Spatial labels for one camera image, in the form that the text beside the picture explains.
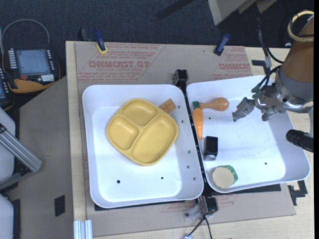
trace white tray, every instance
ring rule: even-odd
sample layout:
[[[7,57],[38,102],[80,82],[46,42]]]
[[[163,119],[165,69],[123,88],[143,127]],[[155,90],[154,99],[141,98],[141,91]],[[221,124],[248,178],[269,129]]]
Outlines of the white tray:
[[[179,134],[155,165],[141,166],[119,153],[106,136],[115,112],[133,98],[159,106],[172,99],[178,107],[170,115]],[[203,191],[196,146],[184,96],[173,85],[93,85],[83,93],[88,146],[90,193],[103,208],[195,199]]]
[[[305,152],[286,140],[287,131],[293,129],[287,113],[275,114],[269,121],[262,121],[260,110],[255,108],[245,118],[233,122],[232,112],[243,97],[251,98],[251,89],[262,79],[263,76],[252,76],[193,83],[187,87],[191,109],[193,101],[208,103],[218,97],[225,97],[230,103],[224,112],[203,109],[201,152],[206,136],[218,137],[216,160],[204,161],[208,184],[217,192],[297,181],[309,175],[310,165]],[[212,181],[211,173],[220,165],[233,166],[238,175],[238,181],[227,189],[218,188]]]

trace wooden table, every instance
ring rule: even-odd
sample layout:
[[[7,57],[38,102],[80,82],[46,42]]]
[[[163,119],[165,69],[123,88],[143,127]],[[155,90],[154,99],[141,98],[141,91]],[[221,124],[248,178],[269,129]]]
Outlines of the wooden table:
[[[72,165],[72,193],[73,193],[73,215],[75,221],[87,219],[85,188],[83,176],[83,160],[81,148],[81,128],[79,118],[79,98],[77,86],[75,42],[66,42],[67,57],[67,84],[69,102],[69,124],[71,144],[71,165]],[[264,55],[261,48],[245,48],[249,60],[263,60]],[[284,59],[288,49],[272,49],[273,54],[279,59]],[[263,74],[261,67],[250,64],[254,75]],[[292,122],[296,129],[309,131],[310,123],[308,115],[291,114]],[[249,220],[243,222],[232,222],[211,225],[214,239],[247,239],[247,238],[314,238],[314,173],[313,153],[307,152],[311,164],[311,174],[305,180],[308,195],[305,198],[298,198],[296,206],[297,215],[291,217],[280,217],[272,219]],[[158,239],[158,238],[182,238],[190,232],[190,228],[177,228],[170,230],[159,230],[151,232],[140,232],[134,234],[114,235],[98,237],[99,239]],[[195,238],[208,238],[206,226],[200,226],[193,234]]]

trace blue clamp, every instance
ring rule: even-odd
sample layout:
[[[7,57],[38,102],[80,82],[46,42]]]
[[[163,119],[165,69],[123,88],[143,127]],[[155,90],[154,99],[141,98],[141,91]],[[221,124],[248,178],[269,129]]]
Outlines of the blue clamp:
[[[218,56],[221,55],[221,53],[224,50],[224,46],[226,45],[226,43],[228,42],[228,40],[230,39],[230,34],[228,33],[224,33],[223,37],[218,41],[217,46],[214,50],[214,53]]]
[[[108,48],[104,44],[104,41],[103,41],[101,33],[96,28],[94,28],[93,29],[93,34],[94,34],[95,40],[97,42],[96,47],[97,47],[98,51],[102,55],[106,54],[108,52]]]

